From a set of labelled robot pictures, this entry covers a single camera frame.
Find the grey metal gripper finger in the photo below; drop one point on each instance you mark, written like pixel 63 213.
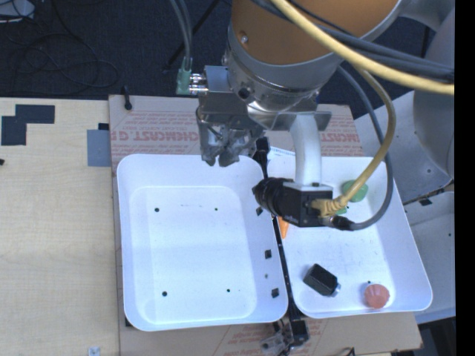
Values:
pixel 229 154
pixel 209 150

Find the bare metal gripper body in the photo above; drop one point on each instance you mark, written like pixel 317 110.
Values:
pixel 226 106

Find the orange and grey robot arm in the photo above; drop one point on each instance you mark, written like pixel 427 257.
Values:
pixel 282 32

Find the brown cardboard board red print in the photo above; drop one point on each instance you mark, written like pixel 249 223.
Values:
pixel 156 132

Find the orange carrot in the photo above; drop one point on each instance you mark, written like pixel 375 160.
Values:
pixel 284 228

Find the white plastic tray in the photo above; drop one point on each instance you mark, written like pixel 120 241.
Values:
pixel 193 250
pixel 345 254

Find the light green toy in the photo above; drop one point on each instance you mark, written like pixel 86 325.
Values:
pixel 349 188

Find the black rectangular box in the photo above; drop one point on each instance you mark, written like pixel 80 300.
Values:
pixel 320 279

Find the pink round toy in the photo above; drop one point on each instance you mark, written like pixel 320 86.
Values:
pixel 376 295

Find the black cylinder on white bracket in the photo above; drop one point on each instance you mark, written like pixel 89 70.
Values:
pixel 293 202

